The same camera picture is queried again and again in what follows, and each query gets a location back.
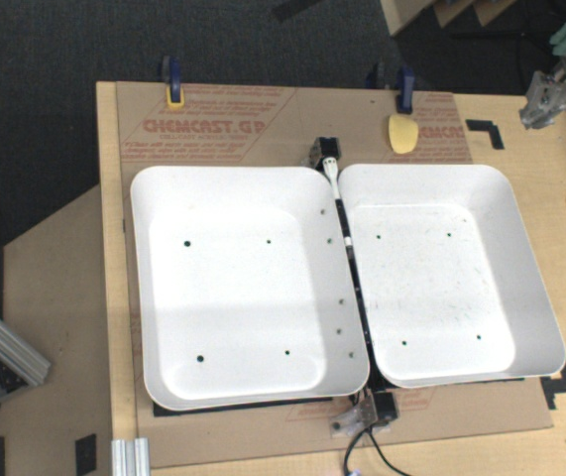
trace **cardboard sheet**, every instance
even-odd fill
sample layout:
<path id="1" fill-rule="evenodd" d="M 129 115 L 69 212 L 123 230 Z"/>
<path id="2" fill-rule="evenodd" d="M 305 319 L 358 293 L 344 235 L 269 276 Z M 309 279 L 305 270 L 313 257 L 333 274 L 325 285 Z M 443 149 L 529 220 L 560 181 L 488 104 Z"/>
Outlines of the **cardboard sheet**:
<path id="1" fill-rule="evenodd" d="M 298 166 L 315 138 L 340 140 L 342 168 L 360 163 L 469 164 L 463 124 L 450 93 L 415 92 L 416 149 L 396 155 L 388 141 L 394 92 L 191 85 L 185 107 L 167 109 L 162 84 L 117 83 L 131 333 L 138 431 L 153 467 L 344 448 L 329 418 L 348 399 L 183 416 L 154 416 L 144 387 L 139 291 L 130 184 L 153 165 Z M 400 419 L 378 435 L 410 442 L 551 426 L 538 380 L 397 390 Z"/>

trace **dark gray floor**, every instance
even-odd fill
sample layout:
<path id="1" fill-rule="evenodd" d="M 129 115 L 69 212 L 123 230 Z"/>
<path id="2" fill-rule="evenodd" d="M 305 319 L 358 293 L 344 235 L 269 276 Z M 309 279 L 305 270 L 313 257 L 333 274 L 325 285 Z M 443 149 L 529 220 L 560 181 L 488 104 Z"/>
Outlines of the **dark gray floor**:
<path id="1" fill-rule="evenodd" d="M 0 244 L 98 183 L 97 80 L 158 80 L 174 55 L 186 82 L 363 88 L 382 60 L 412 66 L 420 89 L 521 94 L 555 64 L 546 39 L 566 20 L 566 0 L 522 0 L 485 29 L 468 11 L 442 30 L 429 9 L 391 38 L 379 0 L 281 23 L 286 1 L 0 0 Z M 490 31 L 513 33 L 452 38 Z"/>

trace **black cable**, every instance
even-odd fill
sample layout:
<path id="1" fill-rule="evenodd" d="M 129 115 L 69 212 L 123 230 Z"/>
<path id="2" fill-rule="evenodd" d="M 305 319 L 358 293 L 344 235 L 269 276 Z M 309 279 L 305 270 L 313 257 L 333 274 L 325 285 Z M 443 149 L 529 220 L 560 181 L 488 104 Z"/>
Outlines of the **black cable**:
<path id="1" fill-rule="evenodd" d="M 378 451 L 380 457 L 382 458 L 382 461 L 388 467 L 390 467 L 394 472 L 396 472 L 397 474 L 400 474 L 401 476 L 410 476 L 408 473 L 405 473 L 405 472 L 397 469 L 384 456 L 384 454 L 382 453 L 382 449 L 380 448 L 380 446 L 378 445 L 378 442 L 375 440 L 375 437 L 373 436 L 373 426 L 372 425 L 369 426 L 368 428 L 360 430 L 351 439 L 351 442 L 349 442 L 349 446 L 346 448 L 346 452 L 344 453 L 344 463 L 342 464 L 342 470 L 344 471 L 344 476 L 349 476 L 349 474 L 351 474 L 351 471 L 349 469 L 349 457 L 351 456 L 351 452 L 353 451 L 353 448 L 355 448 L 357 443 L 360 442 L 360 439 L 364 436 L 364 434 L 367 434 L 371 438 L 371 441 L 375 445 L 375 449 Z"/>

